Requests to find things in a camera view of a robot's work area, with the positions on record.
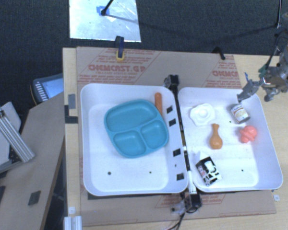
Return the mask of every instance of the blue divided plate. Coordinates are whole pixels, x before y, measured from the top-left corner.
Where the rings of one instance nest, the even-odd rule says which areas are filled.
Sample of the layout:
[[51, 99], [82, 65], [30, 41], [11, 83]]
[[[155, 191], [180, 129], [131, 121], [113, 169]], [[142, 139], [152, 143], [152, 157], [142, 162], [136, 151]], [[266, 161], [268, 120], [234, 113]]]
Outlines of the blue divided plate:
[[109, 109], [104, 122], [112, 144], [127, 158], [144, 156], [168, 142], [168, 128], [160, 112], [146, 100], [130, 101]]

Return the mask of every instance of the black pole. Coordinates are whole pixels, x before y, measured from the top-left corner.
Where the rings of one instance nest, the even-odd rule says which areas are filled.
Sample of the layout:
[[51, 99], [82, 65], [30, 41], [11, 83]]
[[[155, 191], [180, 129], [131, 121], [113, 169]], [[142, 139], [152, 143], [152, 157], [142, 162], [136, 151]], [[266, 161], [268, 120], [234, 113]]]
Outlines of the black pole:
[[276, 28], [280, 27], [280, 14], [281, 14], [281, 10], [282, 10], [282, 3], [283, 0], [279, 0], [279, 5], [278, 5], [278, 12], [277, 12], [277, 20], [276, 20]]
[[113, 2], [114, 0], [110, 0], [108, 2], [108, 4], [106, 5], [106, 7], [100, 12], [101, 15], [106, 15], [106, 12], [107, 12], [107, 9], [110, 7], [111, 3]]

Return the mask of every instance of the robotic hand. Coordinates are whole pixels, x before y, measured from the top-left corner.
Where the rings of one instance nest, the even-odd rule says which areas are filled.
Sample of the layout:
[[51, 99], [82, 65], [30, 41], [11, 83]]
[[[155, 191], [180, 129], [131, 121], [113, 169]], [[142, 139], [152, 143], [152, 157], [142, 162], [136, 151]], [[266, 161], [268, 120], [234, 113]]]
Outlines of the robotic hand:
[[[277, 48], [279, 35], [282, 32], [288, 34], [286, 29], [278, 29], [278, 33], [276, 34], [278, 37], [276, 38], [274, 52]], [[254, 95], [260, 86], [266, 91], [266, 96], [264, 97], [266, 102], [272, 100], [274, 95], [288, 91], [288, 43], [280, 54], [279, 63], [277, 63], [276, 67], [269, 66], [272, 56], [273, 54], [270, 56], [267, 63], [259, 69], [259, 81], [249, 80], [247, 74], [245, 74], [247, 84], [243, 87], [243, 91], [237, 95], [239, 103]]]

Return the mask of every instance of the pink object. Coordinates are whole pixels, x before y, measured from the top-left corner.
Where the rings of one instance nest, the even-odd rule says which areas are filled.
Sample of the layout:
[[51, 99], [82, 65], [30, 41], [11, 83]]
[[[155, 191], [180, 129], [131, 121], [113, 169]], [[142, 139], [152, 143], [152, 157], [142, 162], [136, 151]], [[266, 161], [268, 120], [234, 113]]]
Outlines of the pink object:
[[255, 127], [247, 125], [244, 129], [239, 130], [241, 133], [241, 142], [247, 143], [248, 141], [254, 141], [255, 137], [257, 136], [257, 130]]

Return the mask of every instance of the white tray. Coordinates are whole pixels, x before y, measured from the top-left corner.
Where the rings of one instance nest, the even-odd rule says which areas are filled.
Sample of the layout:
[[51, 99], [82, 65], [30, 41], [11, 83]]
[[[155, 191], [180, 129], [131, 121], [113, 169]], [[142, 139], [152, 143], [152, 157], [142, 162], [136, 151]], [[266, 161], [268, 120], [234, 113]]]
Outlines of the white tray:
[[[155, 93], [163, 97], [163, 118], [169, 140], [166, 146], [139, 158], [121, 156], [104, 126], [110, 108], [131, 100], [154, 103]], [[167, 108], [173, 111], [167, 114]], [[96, 196], [179, 193], [188, 183], [180, 128], [172, 92], [164, 87], [88, 84], [81, 91], [84, 185]], [[176, 124], [169, 126], [169, 121]], [[181, 154], [173, 156], [180, 149]]]
[[[238, 124], [228, 109], [231, 104], [237, 103], [238, 93], [241, 93], [241, 90], [213, 88], [183, 88], [179, 92], [192, 179], [196, 187], [204, 192], [277, 189], [283, 183], [283, 175], [259, 97], [253, 95], [242, 102], [251, 118]], [[190, 110], [204, 103], [213, 106], [216, 118], [206, 126], [197, 127], [190, 119]], [[219, 150], [209, 146], [213, 123], [220, 125], [218, 133], [223, 140], [223, 147]], [[258, 135], [253, 142], [241, 143], [239, 130], [246, 125], [256, 127]], [[195, 167], [199, 152], [212, 158], [222, 180], [210, 186], [205, 185]]]

